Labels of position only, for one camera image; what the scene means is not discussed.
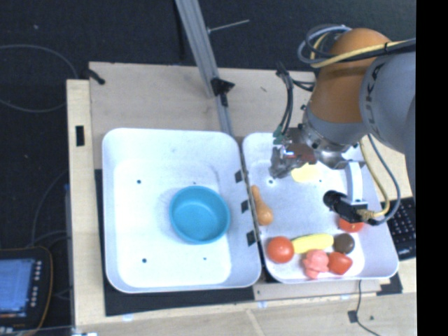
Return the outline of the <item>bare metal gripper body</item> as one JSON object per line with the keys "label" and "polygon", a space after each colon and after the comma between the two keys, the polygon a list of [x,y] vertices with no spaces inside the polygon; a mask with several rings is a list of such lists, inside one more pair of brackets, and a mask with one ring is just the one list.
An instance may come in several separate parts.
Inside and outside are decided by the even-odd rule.
{"label": "bare metal gripper body", "polygon": [[296,158],[296,168],[320,162],[330,169],[343,169],[351,161],[343,156],[350,147],[328,140],[308,127],[274,133],[274,152],[280,154],[281,159]]}

